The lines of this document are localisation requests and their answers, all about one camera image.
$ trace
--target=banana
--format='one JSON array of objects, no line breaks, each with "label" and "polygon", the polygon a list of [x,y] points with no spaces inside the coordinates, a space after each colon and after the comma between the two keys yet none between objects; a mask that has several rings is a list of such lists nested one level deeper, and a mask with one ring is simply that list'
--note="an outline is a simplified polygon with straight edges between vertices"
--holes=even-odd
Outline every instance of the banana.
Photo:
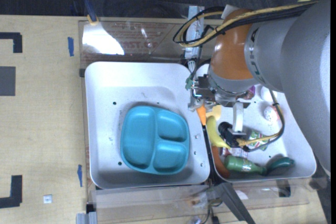
[{"label": "banana", "polygon": [[210,116],[206,119],[206,131],[212,146],[225,147],[231,149],[231,147],[225,143],[225,141],[217,134],[216,131],[216,119],[214,116]]}]

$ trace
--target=blue clip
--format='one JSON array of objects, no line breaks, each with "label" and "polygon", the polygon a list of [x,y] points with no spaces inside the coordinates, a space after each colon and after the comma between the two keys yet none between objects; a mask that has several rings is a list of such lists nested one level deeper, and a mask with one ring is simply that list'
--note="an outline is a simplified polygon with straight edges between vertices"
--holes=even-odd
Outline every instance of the blue clip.
[{"label": "blue clip", "polygon": [[95,10],[93,9],[93,6],[89,0],[84,0],[85,8],[88,11],[87,18],[89,20],[89,23],[91,25],[96,25],[99,23],[99,19],[96,16],[96,13],[94,12]]}]

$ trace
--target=black tape corner marker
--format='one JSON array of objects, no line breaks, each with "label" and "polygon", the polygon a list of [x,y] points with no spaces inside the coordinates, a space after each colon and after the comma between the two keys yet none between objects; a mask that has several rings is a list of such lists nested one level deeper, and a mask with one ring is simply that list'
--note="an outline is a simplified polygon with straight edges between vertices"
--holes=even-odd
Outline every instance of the black tape corner marker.
[{"label": "black tape corner marker", "polygon": [[0,39],[13,40],[13,53],[22,53],[22,35],[18,32],[0,32]]},{"label": "black tape corner marker", "polygon": [[20,206],[22,202],[22,175],[12,176],[10,196],[0,198],[0,208]]}]

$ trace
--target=blue tape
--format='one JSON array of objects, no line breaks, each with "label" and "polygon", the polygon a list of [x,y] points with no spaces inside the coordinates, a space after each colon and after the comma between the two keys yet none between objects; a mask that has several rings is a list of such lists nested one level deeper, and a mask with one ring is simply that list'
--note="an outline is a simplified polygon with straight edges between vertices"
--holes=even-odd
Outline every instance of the blue tape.
[{"label": "blue tape", "polygon": [[83,180],[82,180],[83,173],[82,173],[82,166],[80,164],[78,164],[77,175],[79,178],[80,187],[82,187],[83,186]]},{"label": "blue tape", "polygon": [[69,49],[69,54],[70,56],[74,56],[73,50],[73,43],[74,43],[74,39],[72,37],[68,37],[68,49]]}]

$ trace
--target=wooden surface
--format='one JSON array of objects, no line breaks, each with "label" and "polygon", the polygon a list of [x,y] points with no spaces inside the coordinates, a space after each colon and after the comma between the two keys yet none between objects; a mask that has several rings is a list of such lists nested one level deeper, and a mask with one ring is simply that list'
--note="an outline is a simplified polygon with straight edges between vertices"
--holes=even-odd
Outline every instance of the wooden surface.
[{"label": "wooden surface", "polygon": [[[0,197],[23,176],[23,202],[0,209],[0,223],[75,223],[85,212],[86,158],[78,21],[81,17],[0,16],[1,32],[20,32],[23,53],[0,40],[0,66],[16,67],[16,95],[0,97]],[[74,56],[68,51],[74,39]],[[83,187],[77,175],[82,165]],[[43,196],[52,194],[52,203]],[[257,223],[326,223],[316,192],[309,203],[250,210]],[[221,223],[237,221],[219,214]],[[190,217],[138,223],[186,223]]]}]

